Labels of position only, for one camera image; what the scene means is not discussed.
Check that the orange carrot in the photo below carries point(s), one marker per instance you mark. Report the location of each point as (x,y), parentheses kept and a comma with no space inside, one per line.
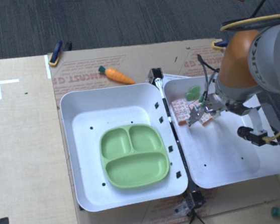
(116,75)

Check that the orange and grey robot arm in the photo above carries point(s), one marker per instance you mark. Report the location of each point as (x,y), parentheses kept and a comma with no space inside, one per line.
(239,58)

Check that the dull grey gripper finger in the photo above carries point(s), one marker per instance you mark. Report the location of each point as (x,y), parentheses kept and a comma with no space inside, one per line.
(212,111)
(195,114)

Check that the brown cardboard board red print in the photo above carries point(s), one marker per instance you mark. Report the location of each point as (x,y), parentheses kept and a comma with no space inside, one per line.
(129,67)

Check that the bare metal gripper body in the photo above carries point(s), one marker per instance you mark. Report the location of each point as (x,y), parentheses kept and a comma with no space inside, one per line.
(230,104)

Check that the green broccoli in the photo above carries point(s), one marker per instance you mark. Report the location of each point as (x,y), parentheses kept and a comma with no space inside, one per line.
(193,93)

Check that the black cylinder on white bracket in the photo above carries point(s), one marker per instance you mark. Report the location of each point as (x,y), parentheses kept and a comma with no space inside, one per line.
(255,136)

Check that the white plastic tray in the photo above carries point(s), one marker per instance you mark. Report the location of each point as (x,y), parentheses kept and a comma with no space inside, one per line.
(221,154)
(91,165)

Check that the thin black and white rod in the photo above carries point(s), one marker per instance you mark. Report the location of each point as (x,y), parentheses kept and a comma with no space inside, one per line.
(177,140)

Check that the orange and white packet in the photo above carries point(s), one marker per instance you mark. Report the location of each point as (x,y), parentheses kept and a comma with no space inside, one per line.
(205,120)
(180,109)

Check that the green divided plate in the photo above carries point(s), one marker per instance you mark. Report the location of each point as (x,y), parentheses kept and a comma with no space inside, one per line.
(135,157)

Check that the white paper sheet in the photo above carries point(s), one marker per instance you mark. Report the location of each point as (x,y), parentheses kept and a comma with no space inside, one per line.
(173,76)

